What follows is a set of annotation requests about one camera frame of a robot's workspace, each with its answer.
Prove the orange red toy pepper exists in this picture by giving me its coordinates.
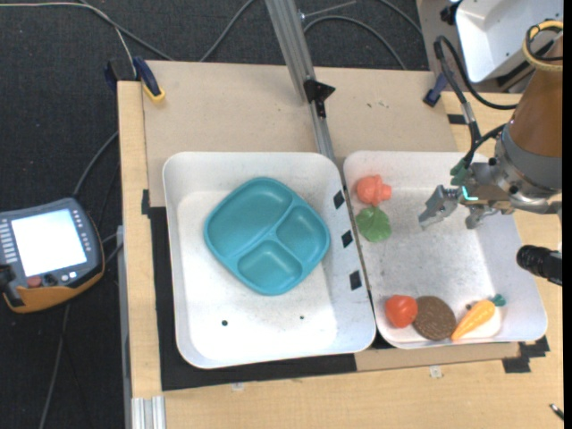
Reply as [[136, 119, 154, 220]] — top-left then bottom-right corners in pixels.
[[384, 294, 419, 330]]

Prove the brown round biscuit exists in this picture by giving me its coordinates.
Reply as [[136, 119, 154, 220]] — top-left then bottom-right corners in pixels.
[[411, 295, 458, 342]]

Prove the blue divided plate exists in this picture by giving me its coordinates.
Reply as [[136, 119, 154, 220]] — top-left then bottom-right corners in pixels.
[[203, 176, 332, 298]]

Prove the white plastic tray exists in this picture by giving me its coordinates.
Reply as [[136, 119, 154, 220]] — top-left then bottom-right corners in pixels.
[[341, 149, 550, 350], [162, 151, 378, 370]]

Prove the orange carrot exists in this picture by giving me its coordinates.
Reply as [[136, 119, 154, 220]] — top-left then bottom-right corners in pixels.
[[450, 293, 508, 342]]

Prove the green toy leaf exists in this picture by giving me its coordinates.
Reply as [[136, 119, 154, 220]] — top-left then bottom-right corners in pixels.
[[354, 206, 393, 243]]

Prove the brown cardboard board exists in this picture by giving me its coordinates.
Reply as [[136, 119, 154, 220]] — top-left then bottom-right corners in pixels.
[[142, 59, 522, 373]]

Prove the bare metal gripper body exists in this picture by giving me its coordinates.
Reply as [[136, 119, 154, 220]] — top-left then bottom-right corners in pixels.
[[456, 161, 562, 216]]

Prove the salmon pink toy food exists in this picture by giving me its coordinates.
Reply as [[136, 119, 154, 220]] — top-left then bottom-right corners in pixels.
[[355, 173, 393, 206]]

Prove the black cylinder on white bracket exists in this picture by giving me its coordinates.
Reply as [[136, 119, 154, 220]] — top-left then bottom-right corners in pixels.
[[516, 244, 563, 286]]

